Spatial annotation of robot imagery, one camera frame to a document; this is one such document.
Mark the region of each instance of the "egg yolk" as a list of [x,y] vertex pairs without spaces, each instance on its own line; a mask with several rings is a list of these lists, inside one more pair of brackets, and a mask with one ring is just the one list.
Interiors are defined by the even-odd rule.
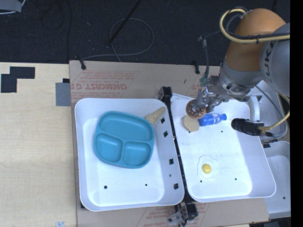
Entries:
[[208,164],[203,164],[202,166],[202,171],[206,174],[210,173],[212,171],[212,168],[210,165]]

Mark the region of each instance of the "white tray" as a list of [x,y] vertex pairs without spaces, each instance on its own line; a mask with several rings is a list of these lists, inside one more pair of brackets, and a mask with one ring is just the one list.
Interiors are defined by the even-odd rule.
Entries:
[[[161,107],[154,123],[155,143],[147,165],[130,169],[102,162],[93,149],[99,117],[119,111],[145,117]],[[166,105],[158,99],[85,98],[75,106],[80,199],[91,211],[175,205],[184,186]]]
[[290,143],[273,142],[264,150],[276,181],[276,193],[265,198],[269,216],[271,219],[290,217]]
[[[250,118],[245,103],[230,100],[215,108],[227,120],[188,132],[182,118],[190,99],[171,104],[180,155],[189,195],[198,202],[270,197],[276,184],[258,136],[240,133],[231,127],[234,118]],[[202,165],[209,163],[206,174]]]

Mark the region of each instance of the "wooden table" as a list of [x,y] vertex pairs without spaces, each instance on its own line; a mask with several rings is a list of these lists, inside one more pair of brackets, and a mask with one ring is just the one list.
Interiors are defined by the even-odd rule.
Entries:
[[[35,67],[36,74],[35,79],[18,79],[16,93],[0,93],[0,227],[54,227],[60,221],[76,227],[72,109],[57,106],[55,95],[56,83],[70,78],[69,64],[0,62],[0,74],[9,74],[10,67]],[[258,211],[249,213],[248,221],[267,221],[264,201],[251,203]],[[127,218],[116,213],[107,214]],[[226,213],[234,214],[231,209]],[[90,224],[88,219],[80,226],[108,227],[105,224]]]

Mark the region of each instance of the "yellow cable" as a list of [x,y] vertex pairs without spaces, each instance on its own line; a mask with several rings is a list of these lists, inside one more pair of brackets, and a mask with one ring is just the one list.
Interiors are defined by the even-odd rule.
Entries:
[[226,11],[220,18],[220,30],[221,32],[224,34],[225,37],[227,37],[229,40],[234,41],[234,42],[238,42],[238,43],[242,43],[242,44],[251,44],[251,43],[261,43],[261,42],[266,42],[266,41],[273,41],[273,40],[285,40],[285,39],[290,39],[290,35],[281,35],[281,36],[274,36],[271,38],[258,38],[258,39],[238,39],[235,38],[231,35],[229,35],[226,30],[223,27],[223,21],[226,17],[227,14],[229,13],[233,13],[233,12],[241,12],[243,14],[246,14],[246,11],[243,9],[232,9],[232,10],[228,10]]
[[[283,95],[283,94],[280,94],[280,95],[281,95],[282,98],[284,98],[287,101],[287,103],[290,106],[290,99],[288,97],[286,97],[285,95]],[[260,126],[260,127],[258,127],[258,129],[262,130],[263,133],[266,133],[267,131],[270,131],[274,127],[280,125],[283,121],[285,121],[289,117],[289,115],[290,115],[290,109],[288,110],[288,113],[281,120],[279,120],[278,122],[274,123],[271,126]]]

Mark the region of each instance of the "black tape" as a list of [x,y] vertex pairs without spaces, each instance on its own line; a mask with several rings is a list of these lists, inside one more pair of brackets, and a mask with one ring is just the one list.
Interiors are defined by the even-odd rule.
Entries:
[[63,82],[63,83],[69,83],[69,82],[70,82],[70,79],[69,79],[69,78],[63,78],[63,79],[62,79],[62,82]]
[[10,74],[1,74],[1,92],[16,93],[17,79],[35,79],[34,67],[10,67]]

